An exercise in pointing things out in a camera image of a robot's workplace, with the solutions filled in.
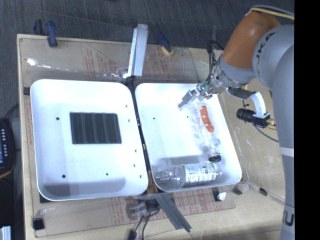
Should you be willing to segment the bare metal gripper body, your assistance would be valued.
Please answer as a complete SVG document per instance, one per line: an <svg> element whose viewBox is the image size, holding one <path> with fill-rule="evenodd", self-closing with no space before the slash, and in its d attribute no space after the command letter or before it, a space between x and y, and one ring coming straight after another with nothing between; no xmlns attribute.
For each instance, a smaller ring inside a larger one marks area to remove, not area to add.
<svg viewBox="0 0 320 240"><path fill-rule="evenodd" d="M222 71L216 70L209 80L196 87L198 98L211 98L214 94L221 94L229 87L229 80Z"/></svg>

